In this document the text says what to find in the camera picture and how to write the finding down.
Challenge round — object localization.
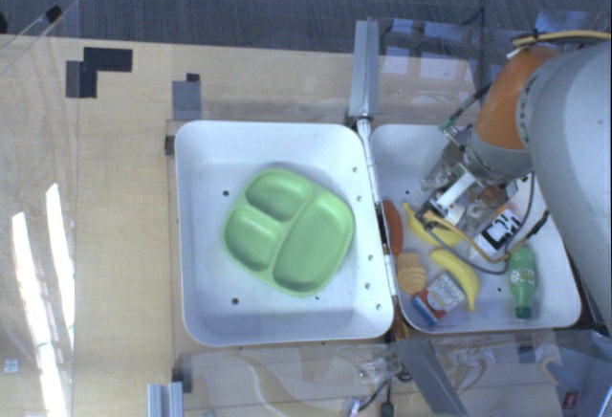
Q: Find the white plastic tray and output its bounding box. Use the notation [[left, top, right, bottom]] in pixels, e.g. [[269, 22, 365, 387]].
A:
[[369, 122, 583, 335], [173, 120, 395, 348]]

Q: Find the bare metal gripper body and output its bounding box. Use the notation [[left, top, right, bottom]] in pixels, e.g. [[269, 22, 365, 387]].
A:
[[438, 124, 480, 178]]

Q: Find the red-brown sausage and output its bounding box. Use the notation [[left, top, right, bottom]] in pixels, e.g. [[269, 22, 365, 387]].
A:
[[382, 199, 405, 257]]

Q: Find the green plastic bottle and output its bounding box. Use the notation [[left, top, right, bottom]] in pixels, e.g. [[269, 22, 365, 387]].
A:
[[507, 244, 537, 320]]

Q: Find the tan round biscuit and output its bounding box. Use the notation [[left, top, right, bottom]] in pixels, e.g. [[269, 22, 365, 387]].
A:
[[396, 252, 428, 296]]

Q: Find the yellow banana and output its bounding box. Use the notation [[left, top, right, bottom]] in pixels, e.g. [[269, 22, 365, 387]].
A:
[[428, 248, 481, 314], [401, 201, 463, 249]]

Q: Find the green divided plate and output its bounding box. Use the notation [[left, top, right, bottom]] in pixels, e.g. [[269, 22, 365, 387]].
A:
[[222, 167, 357, 297]]

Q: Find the red and white carton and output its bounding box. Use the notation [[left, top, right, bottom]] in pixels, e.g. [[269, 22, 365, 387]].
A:
[[411, 272, 468, 327]]

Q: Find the white carton with black print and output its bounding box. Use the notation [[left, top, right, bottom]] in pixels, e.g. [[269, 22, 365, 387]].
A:
[[470, 194, 527, 263]]

